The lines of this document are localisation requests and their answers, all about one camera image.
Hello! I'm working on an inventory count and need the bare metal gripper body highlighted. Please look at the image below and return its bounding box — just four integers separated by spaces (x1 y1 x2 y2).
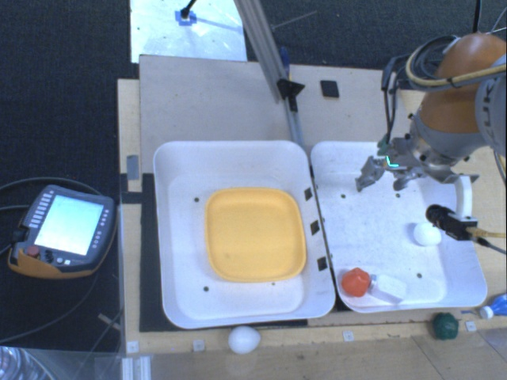
386 131 480 184

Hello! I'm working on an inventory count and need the white plastic bottle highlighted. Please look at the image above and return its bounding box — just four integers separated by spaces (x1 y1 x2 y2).
369 273 409 306

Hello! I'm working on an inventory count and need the pale wood board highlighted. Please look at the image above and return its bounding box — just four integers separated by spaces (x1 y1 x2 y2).
116 54 507 355

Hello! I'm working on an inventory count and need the white egg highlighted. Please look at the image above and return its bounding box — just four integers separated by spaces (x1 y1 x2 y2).
227 325 262 355
413 222 443 248

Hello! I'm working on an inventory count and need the black square pad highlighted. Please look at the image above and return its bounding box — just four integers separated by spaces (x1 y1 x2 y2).
319 79 341 99

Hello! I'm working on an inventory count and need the yellow plate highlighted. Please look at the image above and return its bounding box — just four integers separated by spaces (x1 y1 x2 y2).
204 186 308 284

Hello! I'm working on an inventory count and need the dark green toy vegetable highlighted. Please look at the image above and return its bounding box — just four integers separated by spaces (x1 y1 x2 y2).
432 312 460 341

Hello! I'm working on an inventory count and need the white plastic tray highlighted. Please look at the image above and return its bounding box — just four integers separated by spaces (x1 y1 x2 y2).
152 139 337 330
310 140 489 315

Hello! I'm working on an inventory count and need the black cylinder on white bracket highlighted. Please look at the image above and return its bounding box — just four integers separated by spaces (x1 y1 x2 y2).
425 175 479 242

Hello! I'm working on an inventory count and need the blue and white bottle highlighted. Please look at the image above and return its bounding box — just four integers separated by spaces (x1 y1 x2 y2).
478 294 507 320

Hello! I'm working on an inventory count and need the orange-red toy fruit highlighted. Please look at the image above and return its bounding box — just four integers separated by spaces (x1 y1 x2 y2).
341 267 372 298

